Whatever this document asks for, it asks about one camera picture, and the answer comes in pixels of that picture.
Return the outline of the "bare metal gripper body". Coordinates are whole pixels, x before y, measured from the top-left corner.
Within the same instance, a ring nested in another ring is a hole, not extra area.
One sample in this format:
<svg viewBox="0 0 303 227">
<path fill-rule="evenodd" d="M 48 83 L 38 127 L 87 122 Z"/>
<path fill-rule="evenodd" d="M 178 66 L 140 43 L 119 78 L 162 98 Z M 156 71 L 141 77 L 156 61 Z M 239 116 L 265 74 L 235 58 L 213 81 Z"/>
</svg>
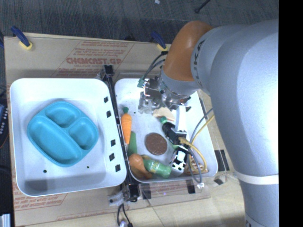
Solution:
<svg viewBox="0 0 303 227">
<path fill-rule="evenodd" d="M 177 109 L 179 106 L 184 106 L 191 96 L 175 93 L 164 84 L 162 79 L 153 78 L 147 79 L 143 83 L 143 98 L 149 102 L 158 102 L 159 109 L 161 107 Z"/>
</svg>

